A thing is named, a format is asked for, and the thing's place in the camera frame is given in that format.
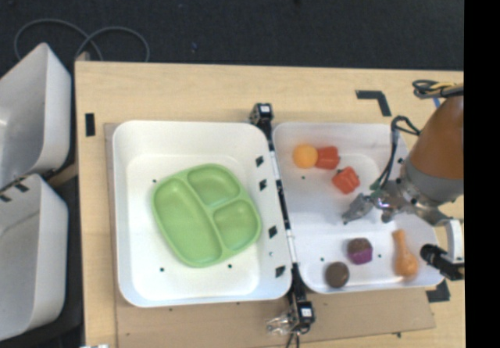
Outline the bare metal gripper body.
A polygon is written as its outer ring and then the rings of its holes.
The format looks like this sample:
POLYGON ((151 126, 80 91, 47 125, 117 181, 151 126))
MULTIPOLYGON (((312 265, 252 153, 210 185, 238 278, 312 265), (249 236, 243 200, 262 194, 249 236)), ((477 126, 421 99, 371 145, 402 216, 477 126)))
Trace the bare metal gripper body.
POLYGON ((380 210, 386 205, 395 207, 395 218, 399 214, 413 214, 431 226, 442 226, 452 219, 441 211, 442 205, 454 200, 454 192, 445 183, 415 183, 409 178, 396 178, 383 184, 374 182, 370 189, 374 206, 380 210))

